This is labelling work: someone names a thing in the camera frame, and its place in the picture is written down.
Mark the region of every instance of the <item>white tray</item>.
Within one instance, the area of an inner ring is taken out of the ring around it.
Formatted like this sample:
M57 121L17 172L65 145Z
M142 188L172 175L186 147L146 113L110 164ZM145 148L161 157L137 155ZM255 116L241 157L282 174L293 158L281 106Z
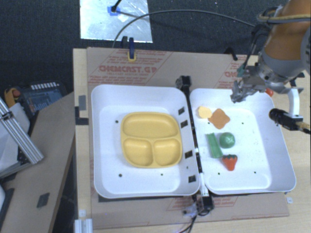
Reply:
M181 91L167 87L103 84L92 91L91 104L94 184L101 196L181 196L198 190L200 180L187 101ZM162 112L176 119L183 145L183 157L177 165L140 168L127 162L121 148L121 122L131 112ZM188 126L181 128L180 123L186 120ZM185 158L188 151L193 155Z
M242 194L290 191L296 178L287 152L281 128L269 118L274 108L272 99L266 93L256 93L246 101L233 103L231 90L195 89L190 101L193 111L204 181L213 193ZM206 106L214 112L222 109L229 117L228 122L218 130L207 119L197 115L197 108ZM238 161L234 171L228 171L221 159L211 157L206 134L234 134L236 144L222 149L223 154L235 154Z

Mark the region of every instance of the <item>toy food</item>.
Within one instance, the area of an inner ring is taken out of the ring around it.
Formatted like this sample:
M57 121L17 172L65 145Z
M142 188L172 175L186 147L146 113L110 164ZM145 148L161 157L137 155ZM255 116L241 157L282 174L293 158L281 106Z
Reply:
M221 158L223 156L223 153L218 145L215 134L214 133L207 134L207 139L210 146L212 157Z
M219 143L223 149L233 147L233 145L235 144L234 135L229 132L222 133L219 137Z
M230 121L230 117L228 117L222 109L217 109L208 120L220 130Z
M210 118L213 113L209 108L200 106L198 108L198 114L200 118L207 119L207 118Z
M238 157L235 154L229 154L223 156L223 163L229 171L233 171Z

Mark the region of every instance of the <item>red strawberry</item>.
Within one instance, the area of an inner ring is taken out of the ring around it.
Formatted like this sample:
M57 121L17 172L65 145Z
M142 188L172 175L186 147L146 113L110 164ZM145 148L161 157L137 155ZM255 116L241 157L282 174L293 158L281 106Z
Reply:
M229 154L223 156L223 163L229 171L233 171L238 157L235 154Z

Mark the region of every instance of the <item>black floor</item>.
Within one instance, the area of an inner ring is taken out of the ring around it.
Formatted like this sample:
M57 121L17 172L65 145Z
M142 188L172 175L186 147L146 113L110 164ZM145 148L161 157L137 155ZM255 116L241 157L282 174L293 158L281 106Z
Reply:
M287 0L147 0L149 12L197 9L256 24L256 15ZM80 39L79 0L0 0L0 96L11 85L60 80L73 90L72 49L111 47L111 41ZM251 27L196 13L151 17L153 43L145 50L246 54ZM74 168L71 166L54 232L72 231Z

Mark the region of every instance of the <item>silver metal sheet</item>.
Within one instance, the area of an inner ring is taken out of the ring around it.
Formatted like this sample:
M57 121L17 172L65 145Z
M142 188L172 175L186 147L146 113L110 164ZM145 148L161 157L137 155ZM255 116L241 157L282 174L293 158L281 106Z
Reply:
M134 19L123 14L110 15L108 7L116 2L117 0L80 0L82 39L114 40L119 30ZM122 12L135 16L148 13L147 0L122 0L118 8ZM149 17L144 17L128 26L118 40L121 40L124 35L133 37L136 42L152 43Z

